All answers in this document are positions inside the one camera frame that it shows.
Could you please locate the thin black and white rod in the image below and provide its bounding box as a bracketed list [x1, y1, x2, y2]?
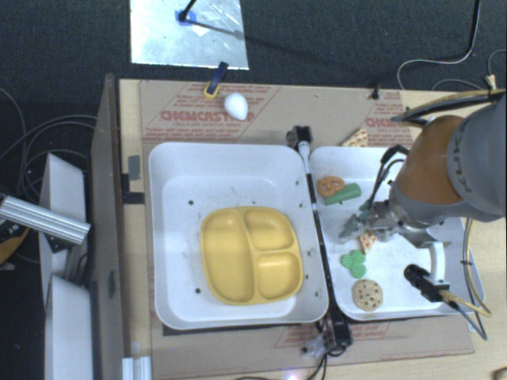
[299, 141, 338, 325]

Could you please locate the orange pretzel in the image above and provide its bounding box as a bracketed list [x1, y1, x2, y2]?
[316, 176, 345, 199]

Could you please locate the black block with thin wires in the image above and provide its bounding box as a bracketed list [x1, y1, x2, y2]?
[286, 125, 314, 150]
[316, 313, 354, 352]

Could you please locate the chocolate chip biscuit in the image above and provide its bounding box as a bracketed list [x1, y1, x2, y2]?
[351, 278, 384, 313]

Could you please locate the brown cardboard board red print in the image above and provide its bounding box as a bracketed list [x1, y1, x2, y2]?
[139, 79, 476, 380]

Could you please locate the toy pizza slice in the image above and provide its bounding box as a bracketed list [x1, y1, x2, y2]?
[341, 127, 370, 149]
[357, 230, 378, 256]

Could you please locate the yellow divided plate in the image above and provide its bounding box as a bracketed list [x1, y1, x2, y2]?
[199, 206, 305, 307]

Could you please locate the green lettuce leaf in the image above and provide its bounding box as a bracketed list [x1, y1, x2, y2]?
[341, 249, 368, 280]

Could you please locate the black cylinder on white bracket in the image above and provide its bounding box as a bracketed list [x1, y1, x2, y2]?
[403, 240, 452, 303]

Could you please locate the white plastic tray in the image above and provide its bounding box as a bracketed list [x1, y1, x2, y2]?
[308, 145, 486, 322]
[148, 141, 330, 331]

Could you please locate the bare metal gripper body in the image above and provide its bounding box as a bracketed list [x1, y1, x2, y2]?
[360, 200, 432, 249]

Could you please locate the white egg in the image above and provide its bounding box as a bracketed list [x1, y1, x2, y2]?
[223, 92, 250, 121]

